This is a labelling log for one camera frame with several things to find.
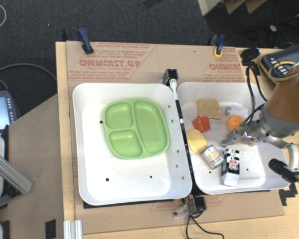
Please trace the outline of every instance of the blue clamp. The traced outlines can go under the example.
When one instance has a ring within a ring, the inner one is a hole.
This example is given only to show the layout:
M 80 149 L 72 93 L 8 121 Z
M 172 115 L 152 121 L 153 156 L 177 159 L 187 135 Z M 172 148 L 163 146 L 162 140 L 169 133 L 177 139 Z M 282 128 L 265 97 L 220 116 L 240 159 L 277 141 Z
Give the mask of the blue clamp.
M 93 53 L 94 50 L 90 44 L 87 31 L 84 28 L 79 28 L 77 34 L 78 34 L 79 40 L 83 42 L 82 48 L 83 48 L 85 54 Z
M 224 43 L 225 43 L 225 35 L 221 34 L 217 46 L 215 47 L 215 51 L 214 51 L 215 58 L 221 58 L 221 56 L 223 55 Z

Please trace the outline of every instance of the white cable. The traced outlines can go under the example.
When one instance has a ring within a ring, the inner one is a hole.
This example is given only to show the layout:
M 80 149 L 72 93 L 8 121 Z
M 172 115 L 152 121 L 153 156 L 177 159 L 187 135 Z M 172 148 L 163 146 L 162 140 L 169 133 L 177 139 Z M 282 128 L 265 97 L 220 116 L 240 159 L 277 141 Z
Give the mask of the white cable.
M 4 12 L 4 19 L 3 19 L 3 21 L 1 22 L 1 24 L 0 24 L 0 27 L 5 23 L 5 21 L 6 21 L 6 11 L 5 11 L 5 9 L 4 9 L 4 7 L 0 4 L 0 8 L 3 10 L 3 12 Z

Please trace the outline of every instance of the white tray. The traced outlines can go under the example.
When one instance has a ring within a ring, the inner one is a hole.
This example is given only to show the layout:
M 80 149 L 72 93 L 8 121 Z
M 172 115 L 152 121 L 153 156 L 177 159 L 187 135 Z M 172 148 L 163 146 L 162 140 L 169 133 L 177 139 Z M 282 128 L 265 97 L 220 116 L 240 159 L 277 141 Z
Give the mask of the white tray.
M 252 85 L 256 97 L 256 107 L 262 104 L 257 86 Z M 251 98 L 246 83 L 183 83 L 177 89 L 179 102 L 184 117 L 186 131 L 194 128 L 192 121 L 197 117 L 197 101 L 199 99 L 216 99 L 222 112 L 220 120 L 210 119 L 211 130 L 204 133 L 208 146 L 214 145 L 222 153 L 221 146 L 229 133 L 225 108 L 232 105 L 246 107 L 251 112 Z M 222 194 L 244 191 L 281 189 L 289 183 L 273 172 L 268 163 L 276 158 L 286 163 L 284 152 L 269 144 L 259 142 L 248 146 L 243 142 L 229 145 L 228 148 L 240 151 L 240 177 L 236 187 L 226 186 L 221 178 L 221 166 L 211 169 L 202 156 L 190 151 L 194 177 L 198 188 L 206 194 Z
M 148 98 L 165 117 L 170 144 L 158 156 L 121 159 L 110 150 L 104 108 L 115 101 Z M 83 83 L 73 92 L 79 192 L 90 205 L 179 199 L 192 188 L 173 92 L 162 84 Z

